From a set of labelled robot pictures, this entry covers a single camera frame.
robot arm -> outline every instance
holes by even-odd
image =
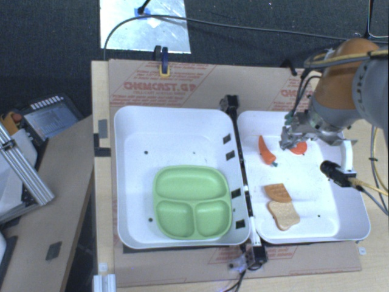
[[[369,53],[378,47],[361,38],[342,43],[330,58]],[[296,113],[281,134],[282,149],[293,148],[307,139],[320,138],[329,145],[340,145],[341,132],[358,119],[365,119],[384,130],[388,145],[388,55],[364,62],[335,64],[323,75],[309,108]]]

black clip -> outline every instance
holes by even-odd
[[[170,76],[170,67],[168,63],[168,48],[163,47],[161,50],[161,46],[156,46],[154,48],[153,60],[161,62],[159,65],[159,75],[163,78],[167,78]]]
[[[11,149],[11,148],[13,148],[15,146],[16,146],[15,140],[11,139],[11,140],[5,142],[4,144],[1,144],[0,145],[0,150],[7,151],[7,150],[9,150],[9,149]]]
[[[285,61],[283,61],[282,62],[282,64],[281,64],[281,66],[280,66],[281,68],[289,68],[290,70],[291,70],[291,73],[292,73],[292,75],[295,77],[295,76],[297,76],[297,71],[296,71],[296,69],[294,68],[294,66],[293,66],[293,63],[290,61],[290,60],[288,60],[288,59],[285,59]]]

green divided plate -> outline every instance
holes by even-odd
[[[225,177],[217,169],[196,165],[165,167],[154,178],[154,214],[159,229],[181,240],[218,238],[232,220]]]

toy carrot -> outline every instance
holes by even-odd
[[[307,150],[306,142],[300,142],[296,145],[296,147],[289,149],[295,155],[303,155]]]
[[[262,159],[263,161],[266,163],[266,164],[272,164],[274,165],[275,167],[277,166],[277,163],[275,163],[275,160],[276,160],[276,156],[274,156],[270,150],[268,149],[268,147],[266,146],[265,144],[265,141],[263,140],[263,137],[262,135],[260,135],[260,139],[258,141],[258,146],[260,148],[260,154],[262,156]]]

black carpet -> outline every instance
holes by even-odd
[[[364,34],[368,0],[184,0],[187,16],[227,24],[299,30],[342,38]],[[102,59],[99,0],[0,0],[0,113],[63,92],[91,113],[90,63]],[[189,24],[191,55],[171,61],[301,67],[339,41]],[[388,34],[388,0],[375,0],[371,30]],[[151,59],[147,52],[108,57]]]

